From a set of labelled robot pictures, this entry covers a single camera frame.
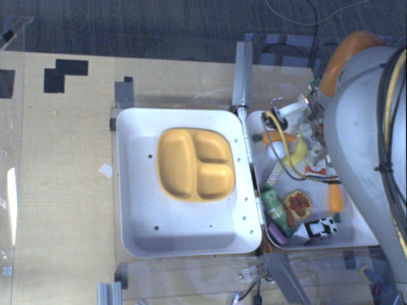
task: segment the gray carpet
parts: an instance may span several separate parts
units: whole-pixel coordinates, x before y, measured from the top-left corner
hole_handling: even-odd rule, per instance
[[[304,0],[269,1],[296,21],[315,20]],[[359,1],[311,0],[319,20]],[[406,1],[372,0],[337,14],[316,29],[319,53],[330,54],[334,46],[324,43],[358,29],[375,32],[392,46],[404,45]],[[85,55],[234,62],[236,41],[253,34],[256,63],[267,42],[282,43],[272,48],[281,53],[308,53],[284,45],[296,37],[294,43],[304,48],[301,42],[315,34],[315,27],[274,15],[265,0],[0,0],[0,24],[10,16],[34,17],[27,51]]]

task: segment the yellow banana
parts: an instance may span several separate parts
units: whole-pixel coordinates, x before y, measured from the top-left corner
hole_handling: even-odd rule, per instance
[[[308,150],[307,144],[302,139],[301,134],[297,135],[297,138],[297,146],[295,147],[293,153],[290,154],[291,162],[293,163],[293,165],[297,165],[307,155]],[[285,166],[289,166],[287,156],[282,159],[282,162],[283,164],[285,164]]]

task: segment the yellow divided plate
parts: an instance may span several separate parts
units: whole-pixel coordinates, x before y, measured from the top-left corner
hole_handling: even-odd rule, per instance
[[[229,143],[210,130],[165,131],[158,141],[156,165],[160,187],[176,200],[217,201],[235,186]]]

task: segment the white ball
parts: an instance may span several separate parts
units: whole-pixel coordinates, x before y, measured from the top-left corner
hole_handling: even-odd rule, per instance
[[[277,156],[280,159],[286,156],[286,150],[284,149],[284,144],[281,141],[273,142],[273,147],[275,149],[275,152],[277,153]],[[270,146],[267,146],[267,153],[271,159],[277,160],[274,155],[273,149]]]

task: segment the purple object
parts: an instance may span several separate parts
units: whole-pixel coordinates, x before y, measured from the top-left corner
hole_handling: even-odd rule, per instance
[[[272,222],[269,223],[269,225],[267,226],[267,231],[278,244],[283,245],[284,243],[287,242],[287,239],[280,232],[280,230],[277,228],[277,226],[275,224],[273,224]]]

